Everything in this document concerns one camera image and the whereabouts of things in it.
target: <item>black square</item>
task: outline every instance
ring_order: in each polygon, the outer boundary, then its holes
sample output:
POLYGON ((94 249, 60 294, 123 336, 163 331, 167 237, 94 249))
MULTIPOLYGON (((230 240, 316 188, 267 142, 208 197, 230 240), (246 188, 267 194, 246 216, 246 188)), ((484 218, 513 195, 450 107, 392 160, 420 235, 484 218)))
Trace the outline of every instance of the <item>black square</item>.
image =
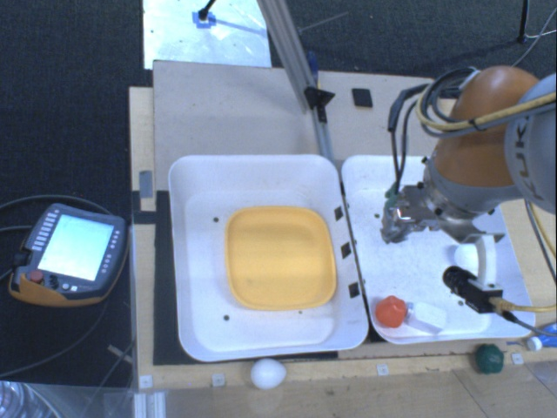
POLYGON ((354 282, 351 285, 348 285, 348 291, 350 293, 350 299, 359 296, 359 285, 358 282, 354 282))
POLYGON ((342 207, 337 207, 334 210, 334 218, 339 221, 340 219, 342 219, 342 217, 344 216, 344 214, 342 213, 342 207))
POLYGON ((352 97, 357 107, 373 107, 372 93, 367 88, 352 88, 352 97))
POLYGON ((352 249, 350 248, 350 243, 345 243, 341 248, 340 252, 342 253, 342 258, 345 259, 352 253, 352 249))

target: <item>black cable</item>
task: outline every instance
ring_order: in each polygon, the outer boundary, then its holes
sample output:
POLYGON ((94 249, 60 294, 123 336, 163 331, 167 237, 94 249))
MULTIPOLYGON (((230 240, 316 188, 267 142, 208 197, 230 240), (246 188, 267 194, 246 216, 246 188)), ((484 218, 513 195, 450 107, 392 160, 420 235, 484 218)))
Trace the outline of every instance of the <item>black cable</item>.
POLYGON ((551 263, 551 259, 549 258, 549 254, 547 253, 547 249, 546 249, 546 246, 544 244, 543 238, 541 237, 540 229, 538 228, 538 223, 536 222, 536 219, 534 218, 534 213, 532 212, 532 207, 530 205, 530 202, 524 200, 524 206, 526 207, 526 212, 528 214, 528 219, 530 220, 530 225, 532 225, 532 229, 534 230, 534 235, 536 236, 536 239, 538 240, 538 245, 540 245, 540 250, 541 250, 541 253, 543 254, 543 258, 546 261, 547 267, 549 268, 549 272, 551 273, 551 275, 554 278, 555 284, 557 284, 557 275, 555 274, 555 268, 554 268, 553 264, 551 263))
POLYGON ((439 99, 440 98, 447 98, 446 96, 444 96, 447 93, 450 93, 451 96, 452 95, 456 95, 453 96, 451 98, 458 98, 458 96, 460 95, 460 88, 459 85, 461 85, 464 82, 465 79, 463 78, 456 78, 456 79, 452 79, 449 82, 441 85, 439 88, 437 88, 435 91, 432 92, 432 108, 433 108, 433 112, 441 119, 443 119, 445 122, 447 123, 453 123, 456 121, 456 119, 454 118, 450 118, 448 117, 440 108, 439 108, 439 99))
POLYGON ((10 276, 10 274, 12 274, 13 272, 14 272, 13 269, 9 269, 4 274, 0 275, 0 283, 2 283, 2 281, 6 279, 8 276, 10 276))
POLYGON ((19 233, 21 231, 29 231, 32 228, 33 226, 29 225, 0 227, 0 233, 19 233))
MULTIPOLYGON (((449 79, 450 79, 450 82, 454 82, 457 78, 460 78, 461 81, 464 82, 464 80, 468 76, 470 76, 472 73, 474 73, 476 71, 477 70, 473 67, 459 68, 457 70, 448 71, 445 74, 438 77, 437 79, 435 79, 433 81, 433 83, 427 87, 426 92, 424 93, 424 97, 421 99, 421 104, 420 104, 419 108, 420 108, 421 112, 424 114, 424 116, 429 118, 427 116, 427 109, 428 109, 429 105, 432 104, 432 94, 441 85, 443 85, 449 79)), ((449 118, 446 115, 443 115, 443 119, 445 119, 445 121, 447 121, 447 122, 458 122, 458 121, 461 120, 461 119, 449 118)))
POLYGON ((528 49, 524 52, 524 54, 522 54, 522 56, 520 56, 515 62, 514 64, 512 64, 511 66, 517 66, 520 62, 522 62, 526 56, 528 54, 530 54, 530 52, 534 49, 534 46, 536 46, 536 44, 540 41, 540 39, 543 37, 543 32, 546 30, 546 27, 549 25, 549 22, 551 22, 551 19, 554 17, 555 12, 557 12, 557 8, 555 8, 551 14, 549 15, 549 17, 547 18, 546 22, 543 24, 541 30, 540 30, 540 34, 538 34, 538 36, 536 36, 534 42, 528 47, 528 49))
POLYGON ((402 178, 396 139, 396 131, 399 124, 400 112, 402 111, 402 107, 407 99, 421 93, 425 88, 427 88, 427 84, 417 85, 415 87, 401 91, 399 96, 391 105, 391 110, 389 111, 389 119, 387 120, 387 131, 391 133, 391 151, 393 153, 395 194, 399 192, 400 180, 402 178))
POLYGON ((399 152, 397 150, 397 137, 395 131, 391 131, 391 151, 393 153, 394 164, 394 194, 399 193, 400 186, 400 165, 399 165, 399 152))
POLYGON ((399 170, 399 180, 397 181, 397 192, 400 189, 400 181, 402 180, 402 175, 404 173, 404 169, 406 167, 406 155, 407 155, 407 148, 408 148, 408 121, 410 119, 410 113, 416 106, 418 101, 414 101, 410 104, 408 109, 406 110, 406 114, 404 116, 404 121, 402 124, 402 146, 400 147, 400 170, 399 170))
POLYGON ((6 378, 8 376, 12 376, 13 374, 18 374, 18 373, 24 372, 24 371, 29 370, 31 368, 42 366, 43 364, 46 364, 47 362, 53 361, 56 358, 59 358, 60 356, 62 356, 64 354, 70 352, 71 350, 73 350, 75 347, 77 347, 79 344, 81 344, 85 339, 87 339, 93 333, 93 331, 95 331, 98 324, 101 322, 101 319, 103 319, 104 315, 106 314, 106 309, 108 307, 108 304, 109 304, 109 302, 106 301, 106 303, 104 304, 103 310, 101 311, 101 314, 97 317, 97 320, 95 321, 95 323, 91 326, 91 328, 89 328, 89 330, 87 330, 87 332, 85 332, 73 344, 71 344, 70 346, 68 346, 64 350, 61 350, 57 353, 54 353, 52 356, 48 356, 48 357, 46 357, 46 358, 44 358, 40 361, 33 362, 32 364, 29 364, 29 365, 24 366, 24 367, 15 368, 15 369, 10 370, 8 372, 0 373, 0 379, 6 378))
POLYGON ((521 327, 524 327, 524 328, 526 328, 530 331, 533 331, 537 334, 543 334, 544 336, 549 336, 549 337, 552 337, 552 338, 557 337, 557 333, 551 333, 551 332, 548 332, 546 330, 542 330, 540 328, 532 327, 531 325, 528 325, 526 322, 523 322, 522 320, 517 318, 510 311, 504 311, 503 314, 501 315, 501 317, 505 320, 508 320, 509 322, 512 322, 513 324, 520 325, 521 327))
POLYGON ((112 213, 109 210, 105 209, 101 205, 98 205, 97 203, 94 203, 93 201, 89 201, 88 199, 80 199, 79 197, 72 197, 71 195, 55 195, 55 194, 32 195, 30 197, 14 199, 12 201, 4 203, 3 205, 0 205, 0 211, 2 211, 3 209, 8 209, 9 207, 13 207, 25 203, 31 203, 33 201, 66 201, 66 202, 78 203, 80 205, 92 207, 102 213, 112 215, 112 213))

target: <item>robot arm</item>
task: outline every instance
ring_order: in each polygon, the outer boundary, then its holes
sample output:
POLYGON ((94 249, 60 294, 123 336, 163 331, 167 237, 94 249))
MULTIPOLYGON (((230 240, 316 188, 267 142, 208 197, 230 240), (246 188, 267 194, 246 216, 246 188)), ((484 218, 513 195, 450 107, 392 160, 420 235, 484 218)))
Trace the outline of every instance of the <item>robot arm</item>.
MULTIPOLYGON (((464 87, 452 119, 476 119, 555 92, 555 75, 541 81, 512 67, 493 67, 464 87)), ((555 108, 518 116, 466 135, 446 135, 426 161, 423 183, 408 185, 385 206, 385 242, 442 229, 459 243, 481 231, 473 219, 503 201, 524 198, 555 213, 555 108)))

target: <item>egg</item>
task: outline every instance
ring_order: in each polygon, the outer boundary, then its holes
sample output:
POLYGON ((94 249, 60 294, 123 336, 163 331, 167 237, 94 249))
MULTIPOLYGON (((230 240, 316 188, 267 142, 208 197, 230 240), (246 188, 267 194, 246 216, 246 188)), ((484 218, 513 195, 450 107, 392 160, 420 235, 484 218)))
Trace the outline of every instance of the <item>egg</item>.
POLYGON ((480 258, 476 245, 466 243, 457 246, 454 251, 454 262, 461 268, 477 273, 480 266, 480 258))
POLYGON ((264 358, 253 364, 253 385, 262 390, 269 390, 280 385, 286 377, 286 367, 278 361, 264 358))

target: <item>yellow plate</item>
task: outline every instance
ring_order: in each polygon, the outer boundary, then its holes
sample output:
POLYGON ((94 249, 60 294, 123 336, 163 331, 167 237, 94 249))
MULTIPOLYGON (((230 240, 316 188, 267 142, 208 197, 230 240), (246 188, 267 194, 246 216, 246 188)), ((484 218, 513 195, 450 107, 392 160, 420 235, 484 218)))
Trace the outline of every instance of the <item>yellow plate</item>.
POLYGON ((226 225, 225 255, 232 294, 249 308, 318 307, 337 288, 329 229, 310 209, 261 206, 235 212, 226 225))

